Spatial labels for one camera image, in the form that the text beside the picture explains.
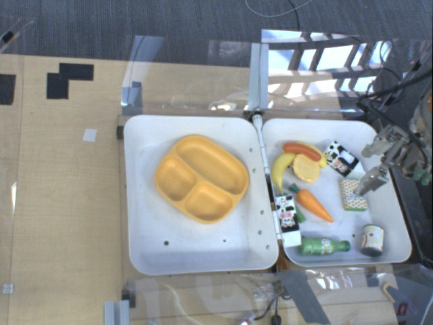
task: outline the wooden table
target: wooden table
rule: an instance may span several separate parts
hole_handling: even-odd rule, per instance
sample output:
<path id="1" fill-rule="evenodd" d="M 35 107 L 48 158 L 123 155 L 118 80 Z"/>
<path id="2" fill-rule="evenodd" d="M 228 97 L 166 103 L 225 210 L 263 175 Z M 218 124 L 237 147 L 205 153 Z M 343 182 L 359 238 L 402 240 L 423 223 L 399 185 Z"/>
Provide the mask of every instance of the wooden table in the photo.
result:
<path id="1" fill-rule="evenodd" d="M 93 64 L 94 79 L 70 81 L 68 100 L 48 100 L 47 73 L 58 72 L 60 62 Z M 18 65 L 11 69 L 8 64 L 12 63 Z M 10 281 L 15 286 L 9 302 L 7 295 L 2 295 L 0 323 L 102 324 L 104 302 L 120 299 L 122 259 L 127 259 L 127 253 L 122 255 L 116 127 L 121 114 L 121 87 L 129 64 L 6 55 L 1 56 L 0 64 L 0 73 L 17 76 L 14 104 L 0 106 L 0 121 L 5 127 L 0 131 L 0 142 L 13 146 L 3 151 L 1 162 L 2 165 L 18 165 L 18 171 L 11 171 L 0 179 L 2 190 L 13 184 L 14 178 L 18 179 L 15 215 L 9 211 L 0 217 L 14 220 L 14 225 L 5 220 L 0 223 L 0 244 L 2 256 L 12 256 Z M 17 73 L 20 64 L 23 71 Z M 189 75 L 185 77 L 185 73 L 206 80 L 218 71 L 230 72 L 233 80 L 240 77 L 248 83 L 248 69 L 185 66 L 153 65 L 153 76 L 143 84 L 143 89 L 148 90 L 148 95 L 155 93 L 158 97 L 156 88 L 161 81 L 175 90 L 187 86 Z M 178 83 L 179 76 L 172 76 L 173 73 L 181 74 L 185 82 Z M 22 100 L 17 94 L 21 90 Z M 16 124 L 20 112 L 21 129 Z M 94 142 L 83 141 L 86 129 L 97 130 Z M 19 135 L 20 144 L 8 140 Z M 8 264 L 10 259 L 0 261 L 2 280 L 9 280 Z M 381 268 L 390 271 L 389 266 Z M 218 286 L 214 292 L 233 296 L 219 290 Z M 163 292 L 159 300 L 176 309 L 188 309 L 194 302 L 193 293 L 194 290 L 188 288 L 179 290 L 179 298 L 176 298 Z M 378 289 L 359 288 L 357 297 L 351 300 L 347 290 L 342 290 L 340 296 L 325 303 L 324 310 L 332 324 L 395 323 L 392 304 Z M 283 324 L 304 324 L 292 301 L 280 303 L 280 314 Z M 193 319 L 167 317 L 161 322 L 232 323 L 225 313 L 201 314 Z M 145 324 L 145 320 L 132 324 Z M 262 324 L 269 324 L 269 319 Z"/>

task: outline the green bottle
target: green bottle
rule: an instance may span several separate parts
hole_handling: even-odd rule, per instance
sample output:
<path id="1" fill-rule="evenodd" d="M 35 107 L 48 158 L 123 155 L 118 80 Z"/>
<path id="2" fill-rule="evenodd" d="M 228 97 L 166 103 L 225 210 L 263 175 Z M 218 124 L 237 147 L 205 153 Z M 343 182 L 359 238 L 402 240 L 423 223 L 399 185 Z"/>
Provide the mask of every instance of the green bottle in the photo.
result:
<path id="1" fill-rule="evenodd" d="M 349 251 L 348 241 L 337 242 L 331 238 L 305 238 L 302 237 L 302 244 L 299 246 L 301 255 L 329 255 L 336 251 Z"/>

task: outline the cow print carton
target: cow print carton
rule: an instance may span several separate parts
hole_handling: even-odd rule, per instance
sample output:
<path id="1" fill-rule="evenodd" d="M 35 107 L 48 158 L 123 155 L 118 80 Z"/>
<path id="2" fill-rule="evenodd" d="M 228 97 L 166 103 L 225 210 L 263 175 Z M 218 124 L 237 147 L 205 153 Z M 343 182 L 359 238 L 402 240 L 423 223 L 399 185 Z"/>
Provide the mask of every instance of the cow print carton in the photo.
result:
<path id="1" fill-rule="evenodd" d="M 298 214 L 292 195 L 283 195 L 275 198 L 275 208 L 281 227 L 281 239 L 285 247 L 300 246 Z"/>
<path id="2" fill-rule="evenodd" d="M 361 162 L 337 141 L 332 142 L 324 155 L 330 167 L 350 179 L 360 179 L 365 172 Z"/>

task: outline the transparent acrylic sheet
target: transparent acrylic sheet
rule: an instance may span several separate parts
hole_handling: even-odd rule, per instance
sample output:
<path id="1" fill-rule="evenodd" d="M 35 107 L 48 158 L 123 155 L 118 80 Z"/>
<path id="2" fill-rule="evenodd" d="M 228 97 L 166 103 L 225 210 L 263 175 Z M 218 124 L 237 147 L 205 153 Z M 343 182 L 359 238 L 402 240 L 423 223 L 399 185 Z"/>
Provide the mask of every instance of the transparent acrylic sheet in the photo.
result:
<path id="1" fill-rule="evenodd" d="M 433 299 L 433 272 L 422 265 L 307 269 L 304 276 L 331 324 L 422 324 Z M 127 288 L 132 324 L 250 324 L 272 304 L 254 322 L 269 324 L 278 295 L 282 324 L 306 324 L 272 273 L 142 278 Z"/>
<path id="2" fill-rule="evenodd" d="M 248 101 L 251 47 L 135 36 L 122 84 L 123 114 L 242 114 Z"/>
<path id="3" fill-rule="evenodd" d="M 0 23 L 0 324 L 6 324 L 20 149 L 26 27 L 29 19 L 2 16 Z"/>
<path id="4" fill-rule="evenodd" d="M 346 117 L 361 113 L 360 95 L 419 75 L 419 65 L 432 53 L 432 40 L 322 32 L 262 30 L 262 43 L 269 44 L 268 109 L 339 110 Z"/>

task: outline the gray floor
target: gray floor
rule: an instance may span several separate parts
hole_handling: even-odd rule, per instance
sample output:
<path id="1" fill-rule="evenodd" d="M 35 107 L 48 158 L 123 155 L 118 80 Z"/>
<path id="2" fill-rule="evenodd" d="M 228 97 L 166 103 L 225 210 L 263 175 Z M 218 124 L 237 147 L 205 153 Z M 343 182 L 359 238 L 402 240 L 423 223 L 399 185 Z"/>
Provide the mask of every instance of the gray floor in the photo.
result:
<path id="1" fill-rule="evenodd" d="M 300 5 L 306 0 L 292 0 Z M 284 0 L 251 0 L 264 13 L 290 7 Z M 317 0 L 299 10 L 305 31 L 432 38 L 432 0 Z M 295 14 L 266 19 L 244 0 L 0 0 L 6 17 L 31 17 L 26 52 L 44 56 L 127 59 L 131 35 L 259 41 L 262 28 L 294 28 Z"/>

